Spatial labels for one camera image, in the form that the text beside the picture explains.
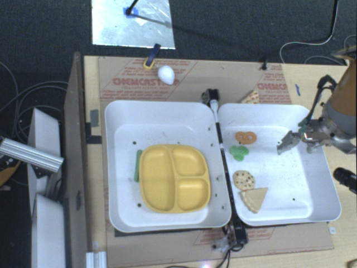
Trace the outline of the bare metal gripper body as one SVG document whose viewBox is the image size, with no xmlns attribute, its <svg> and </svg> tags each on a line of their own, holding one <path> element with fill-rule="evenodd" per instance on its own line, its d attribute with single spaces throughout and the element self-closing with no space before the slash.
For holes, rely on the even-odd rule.
<svg viewBox="0 0 357 268">
<path fill-rule="evenodd" d="M 346 123 L 342 127 L 329 118 L 319 118 L 300 122 L 301 141 L 320 142 L 324 146 L 333 146 L 345 154 L 355 154 L 356 146 L 351 139 L 356 137 L 356 124 Z"/>
</svg>

